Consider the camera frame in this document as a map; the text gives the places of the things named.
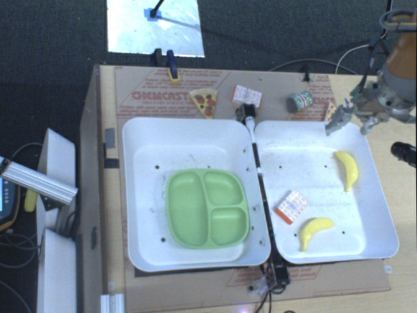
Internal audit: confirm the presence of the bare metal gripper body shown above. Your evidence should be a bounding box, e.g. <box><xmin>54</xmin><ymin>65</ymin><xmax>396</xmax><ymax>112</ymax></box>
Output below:
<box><xmin>352</xmin><ymin>82</ymin><xmax>417</xmax><ymax>124</ymax></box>

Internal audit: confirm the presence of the small orange patterned packet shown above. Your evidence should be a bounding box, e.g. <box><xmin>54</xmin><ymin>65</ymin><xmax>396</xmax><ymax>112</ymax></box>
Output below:
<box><xmin>324</xmin><ymin>100</ymin><xmax>338</xmax><ymax>123</ymax></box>

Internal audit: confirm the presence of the green and white can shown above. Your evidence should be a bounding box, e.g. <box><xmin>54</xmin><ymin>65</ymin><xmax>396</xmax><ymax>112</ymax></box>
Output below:
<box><xmin>286</xmin><ymin>90</ymin><xmax>315</xmax><ymax>113</ymax></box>

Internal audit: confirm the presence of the yellow banana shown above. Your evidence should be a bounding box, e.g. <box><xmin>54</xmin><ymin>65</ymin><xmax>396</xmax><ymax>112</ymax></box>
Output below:
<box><xmin>335</xmin><ymin>150</ymin><xmax>360</xmax><ymax>193</ymax></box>
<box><xmin>299</xmin><ymin>216</ymin><xmax>336</xmax><ymax>253</ymax></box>

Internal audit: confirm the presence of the thin black and white rod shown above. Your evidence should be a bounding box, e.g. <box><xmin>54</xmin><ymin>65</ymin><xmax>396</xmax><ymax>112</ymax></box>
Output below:
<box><xmin>246</xmin><ymin>115</ymin><xmax>283</xmax><ymax>275</ymax></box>

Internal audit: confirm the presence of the white plastic tray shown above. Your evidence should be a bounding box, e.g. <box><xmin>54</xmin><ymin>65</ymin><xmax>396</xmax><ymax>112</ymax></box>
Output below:
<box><xmin>253</xmin><ymin>119</ymin><xmax>400</xmax><ymax>265</ymax></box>
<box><xmin>122</xmin><ymin>116</ymin><xmax>272</xmax><ymax>273</ymax></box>

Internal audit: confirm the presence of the toy pizza slice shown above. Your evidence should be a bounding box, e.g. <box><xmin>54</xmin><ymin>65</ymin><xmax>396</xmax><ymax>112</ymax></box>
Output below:
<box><xmin>188</xmin><ymin>88</ymin><xmax>219</xmax><ymax>120</ymax></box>

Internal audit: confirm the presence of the green divided plate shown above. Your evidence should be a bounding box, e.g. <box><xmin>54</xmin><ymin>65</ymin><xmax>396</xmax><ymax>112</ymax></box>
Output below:
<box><xmin>165</xmin><ymin>168</ymin><xmax>251</xmax><ymax>250</ymax></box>

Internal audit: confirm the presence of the brown cardboard board red print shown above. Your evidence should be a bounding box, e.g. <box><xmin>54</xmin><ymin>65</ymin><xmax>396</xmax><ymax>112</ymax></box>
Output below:
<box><xmin>113</xmin><ymin>65</ymin><xmax>392</xmax><ymax>306</ymax></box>

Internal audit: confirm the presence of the black cylinder on white bracket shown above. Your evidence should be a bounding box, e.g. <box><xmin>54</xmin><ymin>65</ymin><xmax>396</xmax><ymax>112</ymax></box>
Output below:
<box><xmin>390</xmin><ymin>141</ymin><xmax>417</xmax><ymax>169</ymax></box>

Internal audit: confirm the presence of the black block with thin wires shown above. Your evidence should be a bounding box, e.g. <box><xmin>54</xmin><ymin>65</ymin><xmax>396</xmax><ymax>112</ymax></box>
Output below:
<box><xmin>269</xmin><ymin>261</ymin><xmax>291</xmax><ymax>287</ymax></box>
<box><xmin>235</xmin><ymin>103</ymin><xmax>259</xmax><ymax>122</ymax></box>

